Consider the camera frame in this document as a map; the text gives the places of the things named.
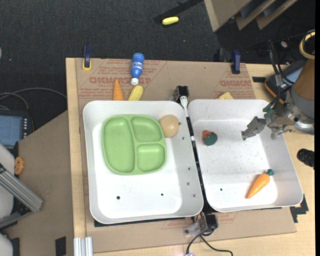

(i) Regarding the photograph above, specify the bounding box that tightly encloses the brown cardboard board red print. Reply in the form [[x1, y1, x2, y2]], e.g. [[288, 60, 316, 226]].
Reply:
[[74, 58, 298, 254]]

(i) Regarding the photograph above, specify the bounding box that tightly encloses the red and green strawberry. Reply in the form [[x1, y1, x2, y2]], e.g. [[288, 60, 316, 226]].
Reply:
[[202, 129, 219, 147]]

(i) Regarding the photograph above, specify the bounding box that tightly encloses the green divided plate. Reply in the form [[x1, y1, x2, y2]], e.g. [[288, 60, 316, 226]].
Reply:
[[100, 114, 168, 176]]

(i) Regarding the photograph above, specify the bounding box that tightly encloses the thin black and white rod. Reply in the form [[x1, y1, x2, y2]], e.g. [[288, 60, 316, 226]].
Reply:
[[179, 95, 209, 214]]

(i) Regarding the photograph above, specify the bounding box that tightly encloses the orange pretzel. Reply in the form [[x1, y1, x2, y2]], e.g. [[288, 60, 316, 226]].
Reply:
[[14, 156, 25, 176]]

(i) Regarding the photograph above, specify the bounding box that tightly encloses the yellow oval toy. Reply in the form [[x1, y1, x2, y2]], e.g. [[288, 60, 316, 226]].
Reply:
[[161, 16, 180, 26]]

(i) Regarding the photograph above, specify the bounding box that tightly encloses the beige round bread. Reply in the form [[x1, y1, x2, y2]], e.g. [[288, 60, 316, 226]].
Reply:
[[158, 114, 182, 139]]

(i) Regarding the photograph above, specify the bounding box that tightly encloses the plain orange carrot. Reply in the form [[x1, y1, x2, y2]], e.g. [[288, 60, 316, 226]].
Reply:
[[112, 79, 125, 102]]

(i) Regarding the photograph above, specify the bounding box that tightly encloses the blue bottle with white cap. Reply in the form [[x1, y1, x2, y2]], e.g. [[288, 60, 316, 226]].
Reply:
[[130, 52, 146, 87]]

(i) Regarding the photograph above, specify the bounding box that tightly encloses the orange carrot with green top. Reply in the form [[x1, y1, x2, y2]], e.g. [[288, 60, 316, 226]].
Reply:
[[245, 168, 275, 200]]

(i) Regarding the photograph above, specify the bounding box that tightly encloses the white plastic tray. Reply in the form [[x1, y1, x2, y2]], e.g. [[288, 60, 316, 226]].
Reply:
[[186, 98, 304, 213], [82, 99, 205, 225]]

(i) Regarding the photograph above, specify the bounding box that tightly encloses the yellow corn cob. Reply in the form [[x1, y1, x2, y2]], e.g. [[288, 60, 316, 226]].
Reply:
[[127, 84, 145, 102]]

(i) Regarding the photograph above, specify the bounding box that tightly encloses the yellow cheese wedge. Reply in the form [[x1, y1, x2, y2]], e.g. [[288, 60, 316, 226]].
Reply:
[[216, 91, 235, 101]]

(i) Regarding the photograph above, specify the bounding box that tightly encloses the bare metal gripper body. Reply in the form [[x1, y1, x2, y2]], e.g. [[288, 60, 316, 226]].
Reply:
[[265, 99, 316, 136]]

